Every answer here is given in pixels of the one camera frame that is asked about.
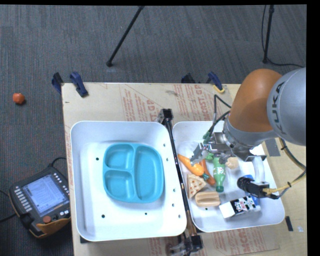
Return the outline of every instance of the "orange carrot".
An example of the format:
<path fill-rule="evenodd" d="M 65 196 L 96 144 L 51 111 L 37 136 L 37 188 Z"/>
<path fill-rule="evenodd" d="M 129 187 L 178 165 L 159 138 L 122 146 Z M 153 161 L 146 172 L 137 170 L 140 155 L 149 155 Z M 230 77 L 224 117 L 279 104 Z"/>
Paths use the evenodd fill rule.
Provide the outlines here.
<path fill-rule="evenodd" d="M 193 166 L 191 165 L 190 159 L 186 156 L 178 154 L 178 159 L 184 164 L 187 169 L 192 172 L 194 175 L 201 176 L 205 173 L 204 168 L 199 163 L 195 163 Z"/>
<path fill-rule="evenodd" d="M 212 177 L 211 174 L 208 171 L 206 159 L 202 159 L 201 162 L 200 162 L 200 165 L 203 167 L 204 173 L 209 176 L 209 178 L 204 179 L 205 182 L 207 182 L 209 185 L 216 184 L 215 178 Z"/>

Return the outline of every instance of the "toy tomato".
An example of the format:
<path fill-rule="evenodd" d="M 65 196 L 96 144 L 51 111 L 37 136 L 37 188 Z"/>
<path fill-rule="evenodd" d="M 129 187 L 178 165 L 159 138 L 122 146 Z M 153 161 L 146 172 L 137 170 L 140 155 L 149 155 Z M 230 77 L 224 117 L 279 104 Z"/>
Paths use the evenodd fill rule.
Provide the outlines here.
<path fill-rule="evenodd" d="M 22 104 L 25 101 L 25 96 L 20 92 L 16 92 L 13 94 L 12 99 L 17 104 Z"/>

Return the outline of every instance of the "metal rod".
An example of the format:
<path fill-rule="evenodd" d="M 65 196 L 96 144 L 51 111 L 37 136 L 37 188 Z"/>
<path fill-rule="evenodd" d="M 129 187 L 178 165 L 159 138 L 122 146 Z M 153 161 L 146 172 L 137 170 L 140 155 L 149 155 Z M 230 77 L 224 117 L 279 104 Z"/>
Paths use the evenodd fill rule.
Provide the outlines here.
<path fill-rule="evenodd" d="M 271 22 L 272 22 L 272 14 L 274 13 L 274 4 L 270 4 L 269 8 L 269 20 L 268 20 L 268 28 L 266 31 L 266 39 L 265 39 L 265 49 L 264 49 L 264 57 L 262 62 L 267 63 L 268 62 L 268 47 L 269 47 L 269 37 L 270 37 L 270 30 L 271 30 Z"/>
<path fill-rule="evenodd" d="M 124 40 L 126 39 L 126 36 L 127 36 L 127 34 L 129 33 L 131 27 L 134 25 L 136 19 L 138 18 L 140 12 L 143 10 L 144 7 L 145 7 L 144 5 L 140 5 L 140 6 L 139 6 L 139 9 L 136 11 L 136 13 L 135 13 L 133 19 L 131 20 L 129 26 L 127 27 L 127 29 L 126 29 L 126 31 L 124 32 L 122 38 L 120 39 L 118 45 L 116 46 L 115 50 L 113 51 L 113 54 L 111 55 L 110 59 L 106 62 L 106 65 L 107 65 L 108 67 L 111 67 L 111 66 L 113 65 L 113 64 L 112 64 L 112 60 L 113 60 L 114 57 L 116 56 L 116 54 L 117 54 L 118 50 L 120 49 L 122 43 L 123 43 Z"/>

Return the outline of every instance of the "green bottle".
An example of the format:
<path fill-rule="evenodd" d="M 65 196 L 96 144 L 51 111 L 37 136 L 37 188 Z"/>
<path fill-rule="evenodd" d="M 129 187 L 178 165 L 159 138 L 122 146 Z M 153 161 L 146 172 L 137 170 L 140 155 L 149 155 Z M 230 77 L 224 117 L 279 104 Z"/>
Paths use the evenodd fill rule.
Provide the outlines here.
<path fill-rule="evenodd" d="M 224 164 L 219 163 L 219 157 L 213 158 L 213 177 L 216 182 L 215 190 L 219 193 L 224 191 L 223 183 L 226 178 L 226 166 Z"/>

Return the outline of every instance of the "blue plate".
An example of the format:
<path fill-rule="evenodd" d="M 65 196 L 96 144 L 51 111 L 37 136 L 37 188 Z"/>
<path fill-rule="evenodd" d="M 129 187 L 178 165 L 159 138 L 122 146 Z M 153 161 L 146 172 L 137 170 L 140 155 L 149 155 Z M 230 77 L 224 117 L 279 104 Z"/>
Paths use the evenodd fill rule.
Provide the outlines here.
<path fill-rule="evenodd" d="M 151 203 L 164 190 L 164 167 L 160 154 L 139 143 L 115 143 L 103 158 L 103 186 L 113 199 Z"/>

